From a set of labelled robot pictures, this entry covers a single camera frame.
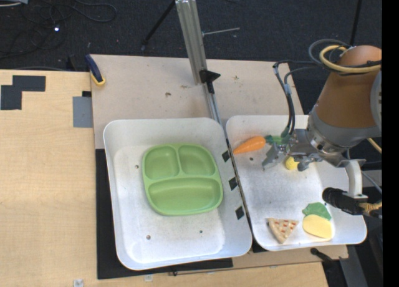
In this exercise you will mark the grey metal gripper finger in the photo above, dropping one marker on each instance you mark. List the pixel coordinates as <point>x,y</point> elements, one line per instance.
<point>274,156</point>
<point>307,161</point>

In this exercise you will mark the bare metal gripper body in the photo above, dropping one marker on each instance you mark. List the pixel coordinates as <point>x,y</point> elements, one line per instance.
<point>300,143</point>

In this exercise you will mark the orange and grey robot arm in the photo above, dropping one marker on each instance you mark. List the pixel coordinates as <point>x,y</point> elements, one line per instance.
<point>349,98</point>

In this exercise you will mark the yellow round toy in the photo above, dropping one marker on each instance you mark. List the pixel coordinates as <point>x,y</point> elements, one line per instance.
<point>290,163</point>

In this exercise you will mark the orange carrot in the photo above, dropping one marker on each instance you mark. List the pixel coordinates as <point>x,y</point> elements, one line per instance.
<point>249,145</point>

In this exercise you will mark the white plastic tray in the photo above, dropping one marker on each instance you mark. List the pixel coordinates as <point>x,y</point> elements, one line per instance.
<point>174,242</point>
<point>286,192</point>

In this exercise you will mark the pizza slice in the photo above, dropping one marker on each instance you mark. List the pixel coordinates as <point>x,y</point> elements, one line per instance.
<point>282,228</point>

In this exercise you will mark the thin black and white rod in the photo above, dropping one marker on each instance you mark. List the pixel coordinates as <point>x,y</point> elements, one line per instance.
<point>215,109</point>

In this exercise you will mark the green divided plate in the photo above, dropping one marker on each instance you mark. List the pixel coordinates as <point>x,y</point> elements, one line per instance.
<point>184,192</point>

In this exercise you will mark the pale wood board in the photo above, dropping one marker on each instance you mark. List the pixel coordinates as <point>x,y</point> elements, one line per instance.
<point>140,92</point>

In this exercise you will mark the black cylinder on white bracket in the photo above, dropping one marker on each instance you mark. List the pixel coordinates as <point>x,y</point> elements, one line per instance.
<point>341,200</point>

